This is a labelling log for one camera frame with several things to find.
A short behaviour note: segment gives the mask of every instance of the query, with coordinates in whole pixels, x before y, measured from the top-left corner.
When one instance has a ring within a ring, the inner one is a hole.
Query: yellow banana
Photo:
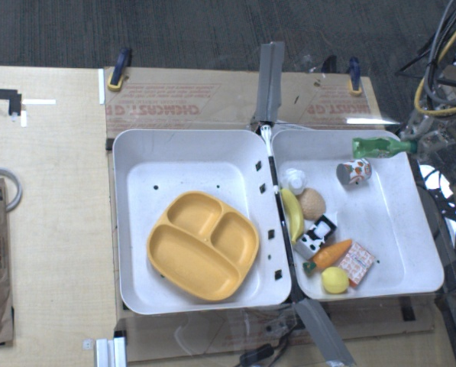
[[[296,243],[296,240],[304,232],[304,215],[302,207],[297,197],[289,189],[281,189],[283,210],[286,217],[289,218],[290,240]]]

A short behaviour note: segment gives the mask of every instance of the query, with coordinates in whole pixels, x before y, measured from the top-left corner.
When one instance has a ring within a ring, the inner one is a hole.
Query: dark gray carpet
[[[0,0],[0,65],[258,70],[286,42],[284,70],[345,72],[356,56],[383,113],[403,122],[418,82],[395,77],[433,35],[448,0]],[[424,66],[415,67],[422,74]]]

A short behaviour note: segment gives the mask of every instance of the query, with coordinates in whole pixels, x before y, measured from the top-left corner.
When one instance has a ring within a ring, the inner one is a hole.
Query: wooden table
[[[56,100],[27,106],[26,128],[0,101],[0,167],[14,171],[24,190],[8,215],[15,340],[0,347],[0,366],[92,366],[83,341],[110,339],[118,319],[98,70],[0,67],[0,88]],[[8,190],[11,196],[11,183]],[[432,312],[433,330],[347,346],[358,365],[456,365],[441,314]],[[144,364],[237,362],[238,355],[211,355]],[[304,345],[291,347],[280,365],[326,364],[314,345]]]

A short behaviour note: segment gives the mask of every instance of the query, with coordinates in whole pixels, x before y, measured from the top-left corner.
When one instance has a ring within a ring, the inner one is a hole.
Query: yellow divided plate
[[[241,285],[258,252],[257,229],[235,208],[207,193],[178,196],[147,240],[151,264],[204,300],[223,300]]]

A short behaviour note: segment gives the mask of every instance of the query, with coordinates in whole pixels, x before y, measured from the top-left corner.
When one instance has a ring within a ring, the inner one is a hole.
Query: carrot
[[[334,245],[322,247],[311,261],[304,262],[304,272],[309,274],[314,268],[326,269],[333,265],[351,247],[351,243],[351,239],[345,239]]]

